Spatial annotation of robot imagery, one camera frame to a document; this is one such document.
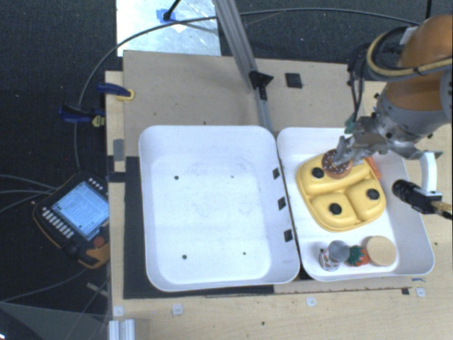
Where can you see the yellow divided plate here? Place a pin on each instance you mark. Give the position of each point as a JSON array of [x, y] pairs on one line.
[[354, 204]]

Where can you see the black cylinder on white bracket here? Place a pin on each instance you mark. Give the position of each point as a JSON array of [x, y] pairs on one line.
[[412, 194]]

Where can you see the orange toy fruit green leaves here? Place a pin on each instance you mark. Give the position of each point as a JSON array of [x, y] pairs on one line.
[[357, 257]]

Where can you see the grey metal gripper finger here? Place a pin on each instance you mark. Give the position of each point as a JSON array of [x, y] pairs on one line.
[[344, 151], [360, 156]]

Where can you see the white plastic tray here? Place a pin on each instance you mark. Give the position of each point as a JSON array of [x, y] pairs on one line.
[[212, 211], [403, 225]]

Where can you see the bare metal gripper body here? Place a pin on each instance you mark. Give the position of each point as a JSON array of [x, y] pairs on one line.
[[369, 136]]

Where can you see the tan round biscuit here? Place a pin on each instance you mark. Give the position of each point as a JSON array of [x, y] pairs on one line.
[[381, 250]]

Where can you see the small can with grey lid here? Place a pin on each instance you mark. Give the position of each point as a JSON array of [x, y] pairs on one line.
[[336, 253]]

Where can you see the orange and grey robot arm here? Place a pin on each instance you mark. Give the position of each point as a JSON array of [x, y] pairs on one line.
[[417, 94]]

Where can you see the small black block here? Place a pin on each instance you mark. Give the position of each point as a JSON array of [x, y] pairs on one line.
[[294, 80]]

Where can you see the brown sprinkled doughnut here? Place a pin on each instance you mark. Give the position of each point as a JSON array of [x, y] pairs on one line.
[[334, 171]]

